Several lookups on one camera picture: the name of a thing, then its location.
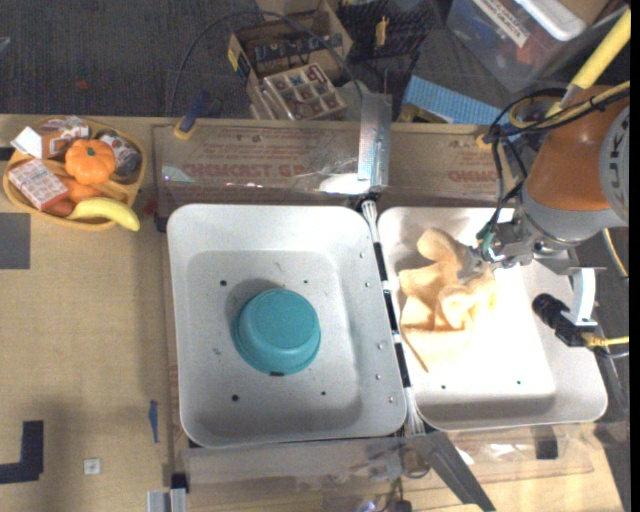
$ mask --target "wooden table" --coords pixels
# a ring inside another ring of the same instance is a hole
[[[0,147],[38,118],[0,115]],[[152,128],[167,124],[160,118],[95,119],[129,133],[149,155]],[[139,212],[154,191],[148,169]],[[14,213],[0,194],[0,215]],[[139,511],[147,491],[169,484],[174,448],[165,235],[150,215],[141,213],[141,224],[138,233],[119,227],[87,233],[32,218],[29,269],[0,270],[0,464],[20,459],[23,422],[44,421],[44,472],[38,481],[0,485],[6,510]],[[6,249],[2,243],[0,250]],[[151,401],[158,404],[157,443],[148,417]],[[593,472],[483,483],[498,509],[622,510],[604,452],[584,432]],[[83,461],[91,458],[100,459],[101,473],[85,476]],[[458,503],[438,485],[429,485],[428,493],[407,485],[414,510]],[[223,510],[196,502],[190,510]],[[320,503],[305,495],[235,509],[321,510]]]

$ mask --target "banana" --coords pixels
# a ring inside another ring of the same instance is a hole
[[[93,197],[80,201],[66,218],[69,220],[104,218],[131,231],[140,230],[140,220],[136,212],[126,204],[110,197]]]

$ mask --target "blue object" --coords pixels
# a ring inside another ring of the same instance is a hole
[[[404,105],[414,105],[453,124],[491,124],[500,109],[417,76],[405,90]]]
[[[247,302],[233,325],[233,341],[256,370],[274,376],[308,367],[320,349],[320,322],[313,306],[289,290],[262,292]]]
[[[158,437],[158,402],[151,400],[149,402],[149,413],[147,415],[149,423],[151,424],[151,432],[153,433],[153,442],[159,443]]]
[[[188,133],[196,124],[198,118],[206,115],[207,110],[210,107],[210,103],[211,94],[209,94],[209,91],[203,89],[200,91],[200,94],[195,97],[191,107],[189,108],[189,112],[187,112],[180,123],[180,131]]]

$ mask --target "food package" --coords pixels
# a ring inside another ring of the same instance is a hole
[[[36,158],[53,158],[64,153],[76,139],[88,139],[89,125],[77,116],[49,119],[36,128],[27,126],[11,141],[22,153]]]
[[[38,208],[45,210],[69,194],[62,183],[42,160],[34,159],[9,171],[9,181]]]

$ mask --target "plastic bin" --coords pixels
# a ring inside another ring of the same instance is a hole
[[[557,0],[454,0],[447,26],[506,89],[519,92],[595,48],[623,11],[588,25]]]

